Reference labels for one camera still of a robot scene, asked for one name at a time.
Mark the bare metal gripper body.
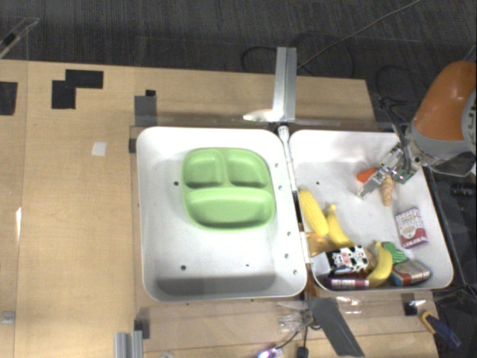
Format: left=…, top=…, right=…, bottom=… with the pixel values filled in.
left=377, top=134, right=423, bottom=182

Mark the orange carrot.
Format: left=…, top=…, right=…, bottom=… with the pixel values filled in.
left=356, top=167, right=378, bottom=183

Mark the tan cone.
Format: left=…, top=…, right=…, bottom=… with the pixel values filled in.
left=380, top=173, right=395, bottom=208

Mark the white plastic tray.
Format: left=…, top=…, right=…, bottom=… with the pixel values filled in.
left=136, top=126, right=309, bottom=304
left=288, top=128, right=455, bottom=294

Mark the yellow banana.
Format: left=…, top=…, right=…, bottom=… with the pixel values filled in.
left=325, top=204, right=356, bottom=249
left=365, top=241, right=394, bottom=289

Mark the red and white carton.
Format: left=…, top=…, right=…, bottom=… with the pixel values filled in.
left=394, top=207, right=429, bottom=250

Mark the yellow corn cob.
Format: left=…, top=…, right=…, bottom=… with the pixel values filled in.
left=298, top=189, right=330, bottom=237

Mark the green toy vegetable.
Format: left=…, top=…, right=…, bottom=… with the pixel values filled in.
left=381, top=241, right=408, bottom=266

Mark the cow print carton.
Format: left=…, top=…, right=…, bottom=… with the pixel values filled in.
left=325, top=245, right=370, bottom=277

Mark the orange packet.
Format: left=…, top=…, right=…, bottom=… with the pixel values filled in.
left=306, top=231, right=333, bottom=258

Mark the green divided plate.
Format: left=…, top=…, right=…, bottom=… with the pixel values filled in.
left=180, top=147, right=277, bottom=233

